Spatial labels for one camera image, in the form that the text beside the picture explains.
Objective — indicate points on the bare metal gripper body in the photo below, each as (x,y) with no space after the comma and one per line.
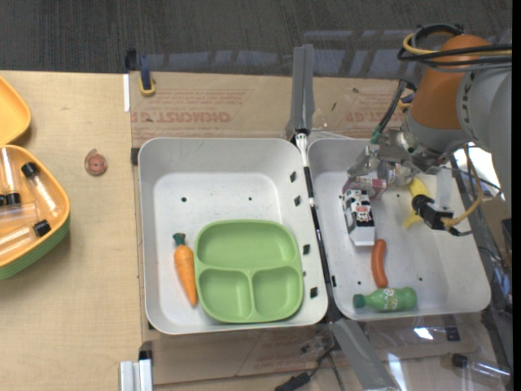
(407,153)

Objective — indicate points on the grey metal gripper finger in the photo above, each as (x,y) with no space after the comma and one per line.
(392,173)
(360,167)

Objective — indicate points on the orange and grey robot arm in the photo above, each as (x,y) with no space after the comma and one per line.
(439,96)

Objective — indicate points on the pink carton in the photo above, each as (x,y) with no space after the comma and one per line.
(368,185)

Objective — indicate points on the yellow banana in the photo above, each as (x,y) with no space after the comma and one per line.
(417,187)

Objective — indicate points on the cow print milk carton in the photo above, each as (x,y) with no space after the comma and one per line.
(360,218)

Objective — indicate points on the orange sausage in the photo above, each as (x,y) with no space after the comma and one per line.
(379,263)

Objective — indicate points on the white plastic tray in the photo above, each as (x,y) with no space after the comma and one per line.
(228,194)
(431,267)

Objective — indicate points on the green bottle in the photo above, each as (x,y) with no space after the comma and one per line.
(388,300)

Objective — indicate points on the brown cardboard board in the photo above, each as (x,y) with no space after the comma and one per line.
(228,108)

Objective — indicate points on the green divided plate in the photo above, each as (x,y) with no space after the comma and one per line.
(248,275)
(45,259)

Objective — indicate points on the orange carrot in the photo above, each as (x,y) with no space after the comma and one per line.
(185,267)

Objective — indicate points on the clear bottle with black cap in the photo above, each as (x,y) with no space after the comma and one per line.
(10,173)
(24,236)
(480,367)
(18,211)
(40,185)

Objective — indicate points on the pink round disc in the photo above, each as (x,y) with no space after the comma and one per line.
(95,163)

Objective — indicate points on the yellow divided plate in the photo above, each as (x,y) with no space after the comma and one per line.
(53,177)
(12,112)

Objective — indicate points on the black cylinder on white bracket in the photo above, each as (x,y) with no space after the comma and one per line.
(431,214)

